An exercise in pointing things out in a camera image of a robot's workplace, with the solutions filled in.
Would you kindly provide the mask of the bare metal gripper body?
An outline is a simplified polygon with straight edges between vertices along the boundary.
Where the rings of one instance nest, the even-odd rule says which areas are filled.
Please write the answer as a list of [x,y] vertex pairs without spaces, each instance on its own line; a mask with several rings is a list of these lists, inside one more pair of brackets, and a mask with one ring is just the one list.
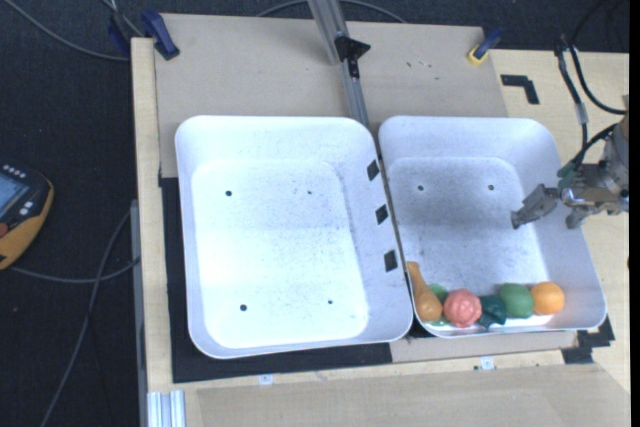
[[568,163],[559,171],[563,203],[585,215],[629,211],[629,157],[606,149],[597,163]]

